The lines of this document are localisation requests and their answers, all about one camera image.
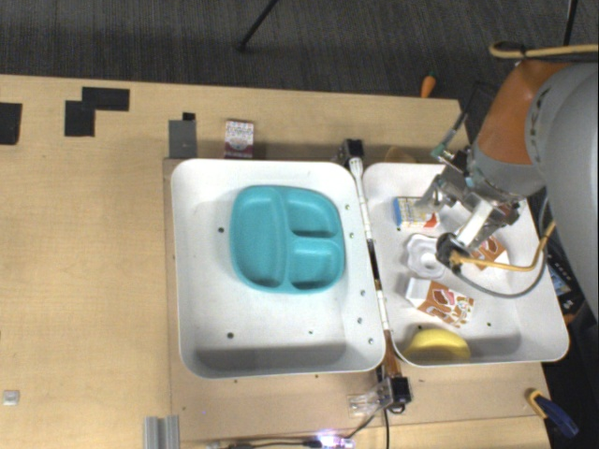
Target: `food wrapper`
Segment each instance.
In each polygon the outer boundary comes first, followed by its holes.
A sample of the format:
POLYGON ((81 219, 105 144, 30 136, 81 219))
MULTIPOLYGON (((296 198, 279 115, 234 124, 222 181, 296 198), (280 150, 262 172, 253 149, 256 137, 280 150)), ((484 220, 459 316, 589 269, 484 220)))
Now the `food wrapper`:
POLYGON ((428 229, 439 224, 436 213, 418 206, 419 200, 420 198, 404 196, 393 198, 393 216, 398 228, 428 229))
POLYGON ((475 301, 438 282, 412 278, 406 298, 419 311, 436 316, 448 325, 460 327, 472 320, 475 301))
POLYGON ((254 124, 229 120, 225 129, 225 158, 254 156, 254 124))
MULTIPOLYGON (((502 243, 499 242, 494 236, 489 237, 480 245, 480 247, 472 251, 470 256, 476 259, 486 259, 488 261, 497 261, 498 263, 508 263, 507 251, 502 243)), ((482 265, 476 265, 481 271, 487 267, 482 265)))

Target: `teal plate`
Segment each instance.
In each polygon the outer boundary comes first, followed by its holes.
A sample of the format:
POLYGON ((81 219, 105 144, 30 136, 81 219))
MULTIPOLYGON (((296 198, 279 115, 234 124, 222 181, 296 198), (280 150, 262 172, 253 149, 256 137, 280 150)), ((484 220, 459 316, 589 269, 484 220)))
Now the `teal plate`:
POLYGON ((335 205, 310 190, 250 186, 233 204, 230 249, 238 277, 255 289, 324 290, 345 267, 335 205))

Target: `banana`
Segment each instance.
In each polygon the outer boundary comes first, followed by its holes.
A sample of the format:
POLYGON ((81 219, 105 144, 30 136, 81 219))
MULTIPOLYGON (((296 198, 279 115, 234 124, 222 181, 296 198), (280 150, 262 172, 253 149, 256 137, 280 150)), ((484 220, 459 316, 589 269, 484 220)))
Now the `banana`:
POLYGON ((446 329, 418 331, 402 354, 415 362, 461 361, 471 356, 468 343, 446 329))

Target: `orange object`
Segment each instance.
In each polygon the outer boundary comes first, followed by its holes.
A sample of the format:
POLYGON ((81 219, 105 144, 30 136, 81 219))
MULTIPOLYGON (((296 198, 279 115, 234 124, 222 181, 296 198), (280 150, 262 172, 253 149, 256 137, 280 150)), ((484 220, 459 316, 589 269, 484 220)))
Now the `orange object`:
POLYGON ((420 98, 428 98, 434 86, 437 84, 437 78, 435 78, 434 73, 429 73, 424 80, 422 81, 422 86, 420 87, 420 98))
POLYGON ((505 79, 478 135, 478 147, 502 163, 531 165, 524 124, 536 92, 548 78, 569 64, 524 60, 505 79))

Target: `dark floor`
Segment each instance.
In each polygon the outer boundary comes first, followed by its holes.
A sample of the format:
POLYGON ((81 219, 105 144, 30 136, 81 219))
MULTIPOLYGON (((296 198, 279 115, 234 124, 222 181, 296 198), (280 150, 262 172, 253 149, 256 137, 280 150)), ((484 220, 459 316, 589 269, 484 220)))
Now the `dark floor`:
MULTIPOLYGON (((416 95, 435 71, 433 95, 463 102, 475 80, 498 86, 512 65, 488 55, 490 42, 559 45, 568 0, 282 0, 238 53, 266 2, 0 0, 0 73, 416 95)), ((580 0, 572 43, 597 42, 598 6, 580 0)), ((471 131, 489 102, 476 100, 471 131)), ((589 398, 579 353, 575 343, 547 366, 566 402, 589 398)), ((579 407, 596 442, 596 404, 579 407)), ((570 447, 597 447, 580 441, 570 447)))

